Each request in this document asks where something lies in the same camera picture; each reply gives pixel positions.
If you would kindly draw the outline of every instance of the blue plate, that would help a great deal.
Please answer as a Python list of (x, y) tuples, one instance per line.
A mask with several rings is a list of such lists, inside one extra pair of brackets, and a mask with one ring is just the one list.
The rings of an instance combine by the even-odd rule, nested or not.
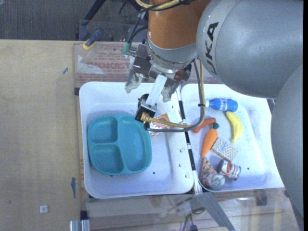
[(97, 117), (90, 123), (87, 137), (91, 163), (102, 174), (136, 174), (151, 163), (149, 132), (133, 115)]

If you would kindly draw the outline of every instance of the plastic bottle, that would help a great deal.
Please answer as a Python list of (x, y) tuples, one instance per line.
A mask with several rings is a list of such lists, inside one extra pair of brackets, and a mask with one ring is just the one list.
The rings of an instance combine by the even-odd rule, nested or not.
[(232, 99), (216, 98), (212, 100), (206, 100), (205, 106), (211, 107), (214, 110), (221, 110), (221, 111), (234, 112), (237, 110), (237, 102)]

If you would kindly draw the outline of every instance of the toy carrot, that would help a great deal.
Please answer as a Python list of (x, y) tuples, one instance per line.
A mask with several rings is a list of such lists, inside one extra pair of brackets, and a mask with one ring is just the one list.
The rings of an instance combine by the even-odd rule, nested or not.
[(201, 152), (202, 157), (205, 157), (205, 155), (208, 153), (208, 151), (212, 148), (213, 144), (215, 143), (218, 137), (218, 132), (217, 132), (218, 128), (219, 128), (218, 123), (214, 123), (213, 128), (211, 128), (205, 135)]
[(196, 128), (194, 128), (192, 130), (193, 133), (197, 133), (201, 130), (201, 128), (205, 127), (205, 126), (209, 126), (212, 125), (213, 123), (216, 122), (216, 119), (213, 117), (209, 117), (209, 118), (205, 118), (203, 123), (201, 123), (199, 126), (197, 126)]

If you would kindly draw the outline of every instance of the can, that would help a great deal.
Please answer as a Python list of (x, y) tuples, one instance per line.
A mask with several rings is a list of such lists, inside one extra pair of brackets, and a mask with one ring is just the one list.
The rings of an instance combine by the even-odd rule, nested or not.
[(202, 176), (201, 183), (210, 189), (220, 190), (225, 185), (225, 178), (223, 175), (215, 173), (206, 173)]
[(217, 173), (230, 179), (237, 180), (241, 173), (241, 167), (221, 159), (217, 165)]

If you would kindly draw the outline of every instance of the yellow banana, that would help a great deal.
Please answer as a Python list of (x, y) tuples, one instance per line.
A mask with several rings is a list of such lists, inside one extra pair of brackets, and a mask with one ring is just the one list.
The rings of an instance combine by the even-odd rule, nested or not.
[(243, 126), (241, 120), (235, 113), (227, 111), (226, 116), (231, 123), (231, 128), (232, 128), (231, 142), (234, 143), (241, 136), (243, 132)]

